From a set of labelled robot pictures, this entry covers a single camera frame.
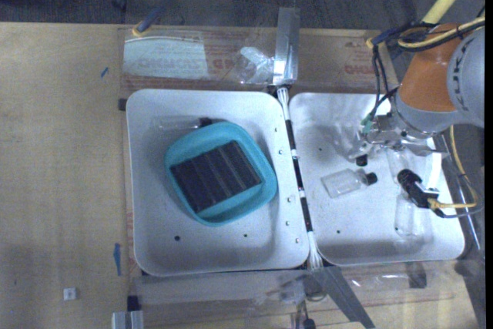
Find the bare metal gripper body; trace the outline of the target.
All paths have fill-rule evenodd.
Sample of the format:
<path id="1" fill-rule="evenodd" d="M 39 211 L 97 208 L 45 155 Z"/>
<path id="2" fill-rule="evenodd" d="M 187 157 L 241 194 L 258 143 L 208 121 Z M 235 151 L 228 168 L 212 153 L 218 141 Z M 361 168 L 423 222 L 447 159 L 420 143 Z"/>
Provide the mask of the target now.
<path id="1" fill-rule="evenodd" d="M 437 123 L 431 117 L 406 119 L 398 112 L 367 115 L 360 123 L 362 140 L 379 146 L 426 146 L 437 134 Z"/>

